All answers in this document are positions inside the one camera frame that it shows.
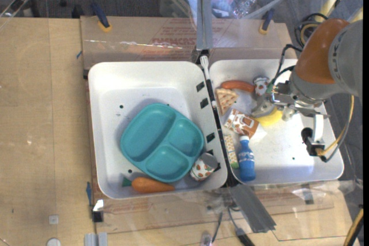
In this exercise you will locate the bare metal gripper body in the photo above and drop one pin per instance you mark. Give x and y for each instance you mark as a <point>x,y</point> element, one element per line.
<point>291,99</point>

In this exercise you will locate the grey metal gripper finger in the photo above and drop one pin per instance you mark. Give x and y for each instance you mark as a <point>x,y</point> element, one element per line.
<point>264,98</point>
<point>261,110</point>

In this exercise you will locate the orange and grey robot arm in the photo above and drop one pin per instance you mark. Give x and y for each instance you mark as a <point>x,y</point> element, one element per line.
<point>323,57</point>

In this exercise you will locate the small white tomato print can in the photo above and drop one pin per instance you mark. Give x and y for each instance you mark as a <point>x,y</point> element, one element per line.
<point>261,86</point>

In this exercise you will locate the yellow round object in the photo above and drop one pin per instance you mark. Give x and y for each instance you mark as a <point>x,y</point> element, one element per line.
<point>271,119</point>

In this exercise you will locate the brown and white carton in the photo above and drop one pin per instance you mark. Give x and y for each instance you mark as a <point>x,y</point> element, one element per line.
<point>242,123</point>

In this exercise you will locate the orange sausage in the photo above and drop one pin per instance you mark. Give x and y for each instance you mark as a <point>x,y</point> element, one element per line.
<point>237,86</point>

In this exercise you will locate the pizza slice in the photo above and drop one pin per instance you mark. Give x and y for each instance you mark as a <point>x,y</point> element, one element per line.
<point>225,99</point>

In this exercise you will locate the white plastic tray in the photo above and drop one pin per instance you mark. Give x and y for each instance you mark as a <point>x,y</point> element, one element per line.
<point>282,147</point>
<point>115,86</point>

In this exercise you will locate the thin black and white rod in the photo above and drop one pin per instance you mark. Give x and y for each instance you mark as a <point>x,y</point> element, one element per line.
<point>212,100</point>

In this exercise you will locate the orange patterned packet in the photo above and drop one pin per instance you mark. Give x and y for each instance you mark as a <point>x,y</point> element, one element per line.
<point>230,151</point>

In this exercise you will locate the blue bottle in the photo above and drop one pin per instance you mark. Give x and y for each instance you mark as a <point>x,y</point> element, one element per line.
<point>247,161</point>

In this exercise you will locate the white can with tomato print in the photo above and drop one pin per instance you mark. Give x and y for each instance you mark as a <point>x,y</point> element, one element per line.
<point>201,170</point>

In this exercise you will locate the teal divided plate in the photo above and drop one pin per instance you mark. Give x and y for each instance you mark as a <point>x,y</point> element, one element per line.
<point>157,138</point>

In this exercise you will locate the orange carrot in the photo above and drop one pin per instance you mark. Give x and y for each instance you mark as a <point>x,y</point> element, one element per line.
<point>150,185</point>

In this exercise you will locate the black cylinder on white bracket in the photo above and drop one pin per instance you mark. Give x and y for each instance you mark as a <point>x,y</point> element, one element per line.
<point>312,144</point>

